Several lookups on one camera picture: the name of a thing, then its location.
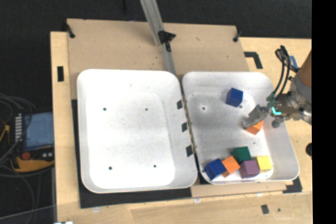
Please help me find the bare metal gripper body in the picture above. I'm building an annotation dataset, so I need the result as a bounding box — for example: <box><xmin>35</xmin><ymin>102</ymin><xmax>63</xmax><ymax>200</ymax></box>
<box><xmin>266</xmin><ymin>90</ymin><xmax>312</xmax><ymax>125</ymax></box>

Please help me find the orange cube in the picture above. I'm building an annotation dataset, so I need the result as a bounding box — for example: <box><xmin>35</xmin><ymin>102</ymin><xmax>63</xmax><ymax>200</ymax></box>
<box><xmin>222</xmin><ymin>156</ymin><xmax>241</xmax><ymax>178</ymax></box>
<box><xmin>246</xmin><ymin>120</ymin><xmax>265</xmax><ymax>136</ymax></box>

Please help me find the blue cube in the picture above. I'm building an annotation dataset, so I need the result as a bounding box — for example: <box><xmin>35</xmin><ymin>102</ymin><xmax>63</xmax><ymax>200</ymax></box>
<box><xmin>204</xmin><ymin>158</ymin><xmax>227</xmax><ymax>181</ymax></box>
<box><xmin>225</xmin><ymin>88</ymin><xmax>244</xmax><ymax>108</ymax></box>

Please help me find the green cube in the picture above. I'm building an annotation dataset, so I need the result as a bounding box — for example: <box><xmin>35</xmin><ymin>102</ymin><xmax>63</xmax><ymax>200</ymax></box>
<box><xmin>230</xmin><ymin>146</ymin><xmax>252</xmax><ymax>165</ymax></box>

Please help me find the white plastic tray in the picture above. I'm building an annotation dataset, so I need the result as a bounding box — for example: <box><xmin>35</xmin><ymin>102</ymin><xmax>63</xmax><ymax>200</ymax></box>
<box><xmin>76</xmin><ymin>68</ymin><xmax>198</xmax><ymax>194</ymax></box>
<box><xmin>181</xmin><ymin>71</ymin><xmax>300</xmax><ymax>186</ymax></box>

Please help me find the yellow cube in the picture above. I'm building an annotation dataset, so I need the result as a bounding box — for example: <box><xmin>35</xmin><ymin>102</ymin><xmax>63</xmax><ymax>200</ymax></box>
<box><xmin>256</xmin><ymin>155</ymin><xmax>274</xmax><ymax>172</ymax></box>

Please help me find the purple cube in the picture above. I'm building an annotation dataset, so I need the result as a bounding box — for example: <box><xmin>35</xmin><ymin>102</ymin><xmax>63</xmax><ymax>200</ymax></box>
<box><xmin>238</xmin><ymin>159</ymin><xmax>260</xmax><ymax>179</ymax></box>

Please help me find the thin black and white rod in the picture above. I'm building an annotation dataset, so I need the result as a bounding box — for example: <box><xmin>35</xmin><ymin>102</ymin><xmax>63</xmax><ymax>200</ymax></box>
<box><xmin>182</xmin><ymin>91</ymin><xmax>199</xmax><ymax>158</ymax></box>

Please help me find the brown cardboard board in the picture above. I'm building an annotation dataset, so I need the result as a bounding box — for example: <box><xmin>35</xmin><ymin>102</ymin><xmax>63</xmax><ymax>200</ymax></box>
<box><xmin>66</xmin><ymin>18</ymin><xmax>289</xmax><ymax>199</ymax></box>

